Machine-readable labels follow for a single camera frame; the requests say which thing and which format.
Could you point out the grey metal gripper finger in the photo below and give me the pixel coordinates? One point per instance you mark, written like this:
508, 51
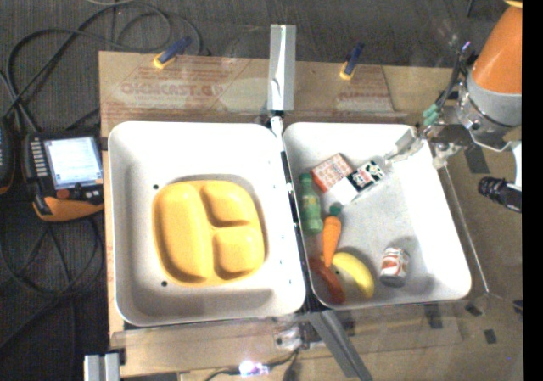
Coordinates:
440, 155
405, 145

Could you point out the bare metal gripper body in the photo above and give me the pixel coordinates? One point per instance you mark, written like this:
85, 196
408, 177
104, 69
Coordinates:
481, 131

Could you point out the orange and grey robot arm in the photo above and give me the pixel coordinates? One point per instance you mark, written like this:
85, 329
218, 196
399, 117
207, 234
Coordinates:
502, 52

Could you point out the black and white carton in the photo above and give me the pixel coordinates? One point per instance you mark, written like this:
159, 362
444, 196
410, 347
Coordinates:
360, 180

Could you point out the white plastic tray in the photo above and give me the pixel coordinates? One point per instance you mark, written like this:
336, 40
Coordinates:
424, 218
136, 209

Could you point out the red patterned carton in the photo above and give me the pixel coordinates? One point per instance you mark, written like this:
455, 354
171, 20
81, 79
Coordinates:
331, 171

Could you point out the green bottle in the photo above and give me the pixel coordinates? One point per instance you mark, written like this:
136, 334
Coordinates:
310, 209

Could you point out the orange carrot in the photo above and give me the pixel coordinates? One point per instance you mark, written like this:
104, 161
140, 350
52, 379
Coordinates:
331, 235

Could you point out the red and white can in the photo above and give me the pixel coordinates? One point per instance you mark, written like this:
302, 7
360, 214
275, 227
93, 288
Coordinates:
394, 267

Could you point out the yellow banana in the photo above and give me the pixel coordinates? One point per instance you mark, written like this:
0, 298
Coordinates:
358, 275

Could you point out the yellow divided plate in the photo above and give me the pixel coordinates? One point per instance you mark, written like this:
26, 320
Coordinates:
182, 231

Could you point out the brown cardboard board red print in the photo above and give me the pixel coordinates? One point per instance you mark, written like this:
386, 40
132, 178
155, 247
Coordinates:
169, 95

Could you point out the black cylinder on white bracket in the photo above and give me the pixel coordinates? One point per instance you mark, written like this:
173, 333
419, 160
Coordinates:
500, 192

